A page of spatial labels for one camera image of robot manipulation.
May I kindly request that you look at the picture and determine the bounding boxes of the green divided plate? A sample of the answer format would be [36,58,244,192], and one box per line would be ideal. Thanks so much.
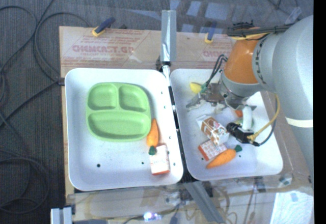
[85,82,152,143]

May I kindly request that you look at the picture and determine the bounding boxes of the orange and white packet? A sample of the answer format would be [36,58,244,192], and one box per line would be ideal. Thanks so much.
[198,139,228,162]

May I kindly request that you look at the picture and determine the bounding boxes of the orange carrot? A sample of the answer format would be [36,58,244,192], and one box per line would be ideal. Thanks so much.
[146,118,160,156]
[205,144,243,170]

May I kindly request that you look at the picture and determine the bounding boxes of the black cylinder on white bracket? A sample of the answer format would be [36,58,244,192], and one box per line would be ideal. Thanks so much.
[226,106,255,144]

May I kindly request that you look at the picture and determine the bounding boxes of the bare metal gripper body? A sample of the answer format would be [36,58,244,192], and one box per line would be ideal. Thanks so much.
[203,82,257,111]

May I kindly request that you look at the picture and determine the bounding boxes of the brown and white carton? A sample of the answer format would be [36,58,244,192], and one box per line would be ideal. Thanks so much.
[196,115,230,146]

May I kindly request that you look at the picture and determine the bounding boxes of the white and orange carton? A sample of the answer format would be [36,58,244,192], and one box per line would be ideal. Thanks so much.
[149,144,171,176]

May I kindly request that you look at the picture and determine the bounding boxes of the white plastic tray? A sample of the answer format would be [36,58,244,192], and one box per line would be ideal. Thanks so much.
[64,67,184,192]
[169,68,284,182]

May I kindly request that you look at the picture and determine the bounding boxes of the brown cardboard board red print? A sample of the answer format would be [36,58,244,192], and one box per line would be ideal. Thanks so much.
[59,25,312,219]

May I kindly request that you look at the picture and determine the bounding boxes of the yellow banana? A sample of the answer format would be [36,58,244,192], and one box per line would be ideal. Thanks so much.
[189,82,203,95]

